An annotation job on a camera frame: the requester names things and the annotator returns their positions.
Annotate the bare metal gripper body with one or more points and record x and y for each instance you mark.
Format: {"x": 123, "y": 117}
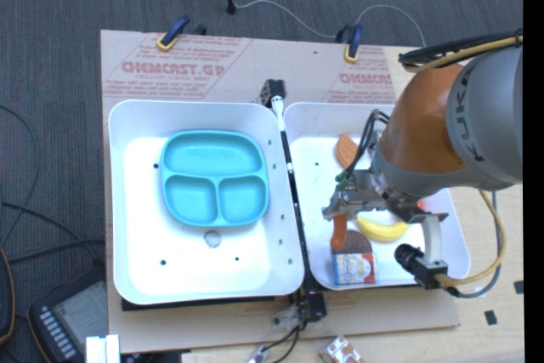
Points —
{"x": 365, "y": 189}

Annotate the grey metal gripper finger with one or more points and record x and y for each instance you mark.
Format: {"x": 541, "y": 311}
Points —
{"x": 361, "y": 209}
{"x": 331, "y": 211}

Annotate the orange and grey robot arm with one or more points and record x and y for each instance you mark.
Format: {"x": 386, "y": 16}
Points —
{"x": 429, "y": 132}

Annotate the orange sausage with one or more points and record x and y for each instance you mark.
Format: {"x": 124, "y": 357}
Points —
{"x": 338, "y": 231}

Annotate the white plastic tray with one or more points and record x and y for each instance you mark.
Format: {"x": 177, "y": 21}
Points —
{"x": 312, "y": 200}
{"x": 191, "y": 263}

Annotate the yellow banana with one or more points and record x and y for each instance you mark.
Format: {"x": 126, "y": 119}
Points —
{"x": 382, "y": 230}

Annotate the brown chocolate biscuit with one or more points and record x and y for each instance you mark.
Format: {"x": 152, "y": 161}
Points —
{"x": 356, "y": 243}

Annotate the orange waffle biscuit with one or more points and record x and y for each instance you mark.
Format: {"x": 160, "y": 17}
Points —
{"x": 346, "y": 151}

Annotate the small red toy food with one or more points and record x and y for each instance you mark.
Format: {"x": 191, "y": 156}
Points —
{"x": 421, "y": 205}

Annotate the blue and orange carton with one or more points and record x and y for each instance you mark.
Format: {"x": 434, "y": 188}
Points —
{"x": 355, "y": 268}

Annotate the thin black and white rod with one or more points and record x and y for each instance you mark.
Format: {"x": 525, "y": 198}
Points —
{"x": 290, "y": 166}

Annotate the blue divided plate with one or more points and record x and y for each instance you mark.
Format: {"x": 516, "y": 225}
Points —
{"x": 212, "y": 178}

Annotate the brown and white packet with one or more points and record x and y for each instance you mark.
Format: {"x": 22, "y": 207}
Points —
{"x": 338, "y": 350}

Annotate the brown cardboard board, red print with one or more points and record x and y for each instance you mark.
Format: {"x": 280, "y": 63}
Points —
{"x": 170, "y": 68}

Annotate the black cylinder on white bracket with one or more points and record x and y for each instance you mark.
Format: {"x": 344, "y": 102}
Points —
{"x": 425, "y": 268}

